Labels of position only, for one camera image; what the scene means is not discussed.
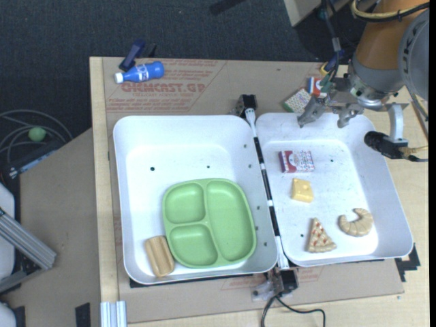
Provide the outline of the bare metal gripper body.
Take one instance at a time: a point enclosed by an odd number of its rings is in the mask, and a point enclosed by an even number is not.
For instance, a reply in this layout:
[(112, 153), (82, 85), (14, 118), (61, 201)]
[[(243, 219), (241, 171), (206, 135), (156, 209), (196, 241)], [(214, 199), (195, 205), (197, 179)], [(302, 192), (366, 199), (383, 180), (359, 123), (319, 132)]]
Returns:
[(337, 113), (351, 110), (362, 112), (364, 109), (380, 111), (386, 103), (386, 96), (371, 87), (356, 89), (347, 84), (333, 84), (324, 102)]

